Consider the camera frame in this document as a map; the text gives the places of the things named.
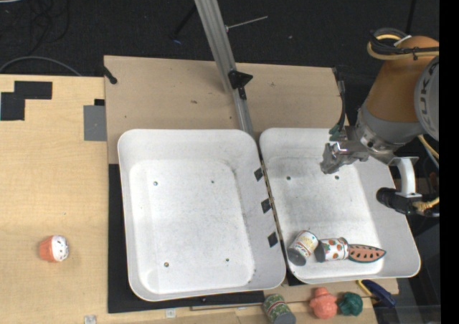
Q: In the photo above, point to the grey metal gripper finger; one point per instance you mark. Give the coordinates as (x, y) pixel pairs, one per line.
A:
(339, 162)
(326, 161)

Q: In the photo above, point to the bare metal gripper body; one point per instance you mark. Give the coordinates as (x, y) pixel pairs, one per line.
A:
(355, 147)

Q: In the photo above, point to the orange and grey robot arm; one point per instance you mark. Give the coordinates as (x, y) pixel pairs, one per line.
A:
(394, 93)

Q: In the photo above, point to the white plastic tray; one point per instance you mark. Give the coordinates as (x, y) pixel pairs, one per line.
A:
(193, 215)
(330, 204)

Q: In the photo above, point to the white can with yellow print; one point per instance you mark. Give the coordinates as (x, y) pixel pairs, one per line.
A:
(304, 245)

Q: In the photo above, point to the white can with strawberry print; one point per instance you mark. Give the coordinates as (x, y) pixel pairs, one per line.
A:
(333, 249)

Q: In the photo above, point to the red watermelon slice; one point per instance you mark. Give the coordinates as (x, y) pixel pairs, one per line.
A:
(365, 253)

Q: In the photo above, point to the green broccoli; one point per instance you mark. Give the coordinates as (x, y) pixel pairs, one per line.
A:
(351, 304)

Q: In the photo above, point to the orange toy figure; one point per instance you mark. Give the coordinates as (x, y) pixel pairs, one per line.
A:
(323, 304)

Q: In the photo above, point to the green and white can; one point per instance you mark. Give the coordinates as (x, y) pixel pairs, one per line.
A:
(278, 310)

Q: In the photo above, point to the brown cardboard board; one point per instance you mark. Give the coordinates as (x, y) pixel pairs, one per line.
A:
(172, 100)

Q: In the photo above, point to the orange and white cupcake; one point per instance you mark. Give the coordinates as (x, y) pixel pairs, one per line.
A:
(54, 248)

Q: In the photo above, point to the black cylinder on white bracket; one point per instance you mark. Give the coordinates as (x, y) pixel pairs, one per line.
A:
(394, 200)

